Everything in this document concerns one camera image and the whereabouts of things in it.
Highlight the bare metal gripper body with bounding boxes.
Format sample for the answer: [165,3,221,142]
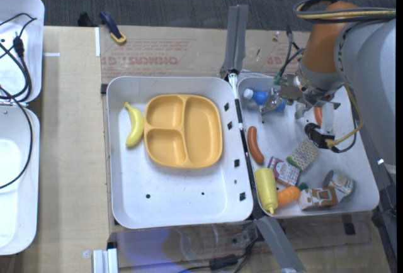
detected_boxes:
[278,73,319,109]

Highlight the blue bottle with white cap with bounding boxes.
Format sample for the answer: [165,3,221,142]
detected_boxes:
[242,87,287,113]

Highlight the orange sausage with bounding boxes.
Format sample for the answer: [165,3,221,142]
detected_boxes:
[313,106,324,127]
[246,125,266,166]

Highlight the green and yellow carton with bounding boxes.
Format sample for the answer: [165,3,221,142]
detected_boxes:
[285,138,321,172]

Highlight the pink and white carton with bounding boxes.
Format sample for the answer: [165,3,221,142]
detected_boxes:
[267,155,301,187]

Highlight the orange divided plate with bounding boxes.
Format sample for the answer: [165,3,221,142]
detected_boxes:
[143,93,224,170]

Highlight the white and orange can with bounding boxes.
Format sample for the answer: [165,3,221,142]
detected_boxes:
[322,169,355,198]

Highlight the yellow squeeze bottle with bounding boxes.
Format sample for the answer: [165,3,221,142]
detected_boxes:
[254,167,280,216]

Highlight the white plastic tray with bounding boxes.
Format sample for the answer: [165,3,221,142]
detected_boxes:
[106,75,254,230]
[236,74,380,220]

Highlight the orange carrot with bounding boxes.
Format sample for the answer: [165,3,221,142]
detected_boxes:
[276,182,309,207]

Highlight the brown and white carton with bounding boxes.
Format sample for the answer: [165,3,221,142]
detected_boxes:
[297,186,340,211]

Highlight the brown cardboard board red print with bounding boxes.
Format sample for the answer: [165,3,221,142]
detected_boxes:
[98,24,373,267]

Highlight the yellow banana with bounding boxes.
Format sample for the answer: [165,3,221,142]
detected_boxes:
[123,101,145,149]

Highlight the black cylinder on white bracket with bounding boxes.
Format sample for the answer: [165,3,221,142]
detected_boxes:
[304,101,336,150]

